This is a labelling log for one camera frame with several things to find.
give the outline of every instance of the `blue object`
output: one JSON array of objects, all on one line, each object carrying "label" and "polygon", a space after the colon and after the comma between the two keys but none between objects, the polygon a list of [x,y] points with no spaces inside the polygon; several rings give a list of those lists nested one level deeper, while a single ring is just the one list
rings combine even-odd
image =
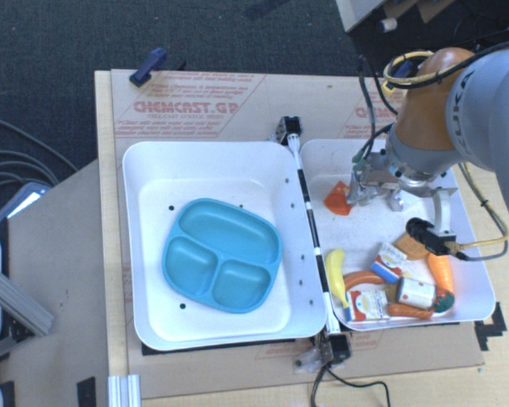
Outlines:
[{"label": "blue object", "polygon": [[145,59],[142,66],[134,74],[130,76],[130,81],[137,87],[147,83],[151,79],[150,72],[152,70],[160,70],[166,61],[168,53],[162,48],[155,48]]},{"label": "blue object", "polygon": [[176,217],[162,271],[179,293],[213,308],[246,313],[273,287],[282,241],[267,220],[222,201],[201,198]]}]

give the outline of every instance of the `white can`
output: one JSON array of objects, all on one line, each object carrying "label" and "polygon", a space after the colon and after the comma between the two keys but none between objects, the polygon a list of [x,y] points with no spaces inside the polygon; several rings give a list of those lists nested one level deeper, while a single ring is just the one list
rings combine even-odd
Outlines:
[{"label": "white can", "polygon": [[396,286],[396,302],[419,309],[430,309],[436,293],[437,287],[432,283],[401,277]]}]

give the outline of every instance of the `toy banana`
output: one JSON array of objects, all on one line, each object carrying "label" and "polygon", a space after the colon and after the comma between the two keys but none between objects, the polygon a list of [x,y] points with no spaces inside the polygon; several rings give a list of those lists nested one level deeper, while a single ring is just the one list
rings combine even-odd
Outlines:
[{"label": "toy banana", "polygon": [[343,280],[343,272],[341,271],[344,258],[345,251],[341,248],[335,248],[327,255],[324,261],[324,267],[326,268],[330,293],[341,300],[344,308],[348,308],[349,302],[345,297],[345,282]]}]

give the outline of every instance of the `black clamp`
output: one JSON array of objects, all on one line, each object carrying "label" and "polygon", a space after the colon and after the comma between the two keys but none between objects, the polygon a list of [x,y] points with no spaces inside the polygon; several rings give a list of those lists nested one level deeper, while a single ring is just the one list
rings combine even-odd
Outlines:
[{"label": "black clamp", "polygon": [[162,48],[155,48],[145,59],[142,66],[130,76],[130,81],[137,87],[143,86],[151,79],[152,70],[161,70],[168,53]]}]

